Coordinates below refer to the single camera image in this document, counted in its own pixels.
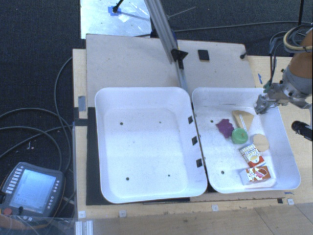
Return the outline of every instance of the green round object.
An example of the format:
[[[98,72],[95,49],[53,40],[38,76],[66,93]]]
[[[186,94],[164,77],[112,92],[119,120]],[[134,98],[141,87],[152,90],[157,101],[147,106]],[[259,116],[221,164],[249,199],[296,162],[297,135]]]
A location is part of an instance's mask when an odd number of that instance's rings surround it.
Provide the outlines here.
[[[242,144],[247,142],[248,134],[243,128],[237,128],[231,133],[231,139],[235,144]]]

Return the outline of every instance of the yellow cable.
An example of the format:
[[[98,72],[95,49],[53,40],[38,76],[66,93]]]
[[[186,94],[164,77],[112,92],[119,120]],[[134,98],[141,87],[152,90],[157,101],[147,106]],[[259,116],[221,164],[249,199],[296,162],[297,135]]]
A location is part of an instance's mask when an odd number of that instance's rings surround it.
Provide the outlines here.
[[[284,35],[284,38],[283,38],[283,41],[284,41],[284,45],[288,48],[288,49],[291,49],[291,50],[300,50],[300,51],[312,51],[312,46],[293,46],[293,45],[290,45],[288,42],[287,42],[287,38],[288,38],[288,35],[294,30],[295,28],[292,28],[290,31],[288,31],[285,35]]]

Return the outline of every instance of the transparent plastic sheet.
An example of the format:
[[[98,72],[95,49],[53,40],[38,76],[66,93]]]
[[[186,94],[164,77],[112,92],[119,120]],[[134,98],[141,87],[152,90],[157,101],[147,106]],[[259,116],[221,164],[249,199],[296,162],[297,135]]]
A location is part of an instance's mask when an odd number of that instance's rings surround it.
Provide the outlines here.
[[[137,36],[151,32],[150,15],[144,0],[124,0],[118,13],[109,7],[120,0],[81,0],[81,38],[86,34]]]
[[[1,235],[73,235],[75,219],[7,216],[0,214]]]

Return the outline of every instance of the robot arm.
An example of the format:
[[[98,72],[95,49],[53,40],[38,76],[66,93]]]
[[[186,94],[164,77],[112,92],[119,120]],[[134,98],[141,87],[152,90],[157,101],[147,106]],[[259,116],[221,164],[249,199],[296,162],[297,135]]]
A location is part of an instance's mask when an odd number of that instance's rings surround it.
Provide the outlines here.
[[[284,70],[279,83],[272,83],[266,94],[259,95],[255,112],[264,114],[271,107],[287,105],[289,102],[301,109],[308,109],[311,113],[311,124],[295,121],[292,129],[312,141],[312,104],[306,98],[312,95],[312,29],[307,33],[301,46],[292,46],[284,36],[284,45],[289,52],[295,53],[290,64]]]

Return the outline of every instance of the blue screen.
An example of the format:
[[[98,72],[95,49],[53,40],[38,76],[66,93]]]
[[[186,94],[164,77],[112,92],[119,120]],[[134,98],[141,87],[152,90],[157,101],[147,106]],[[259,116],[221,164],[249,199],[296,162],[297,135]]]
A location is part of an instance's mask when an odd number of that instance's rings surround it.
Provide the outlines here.
[[[56,177],[25,169],[10,206],[43,213]]]

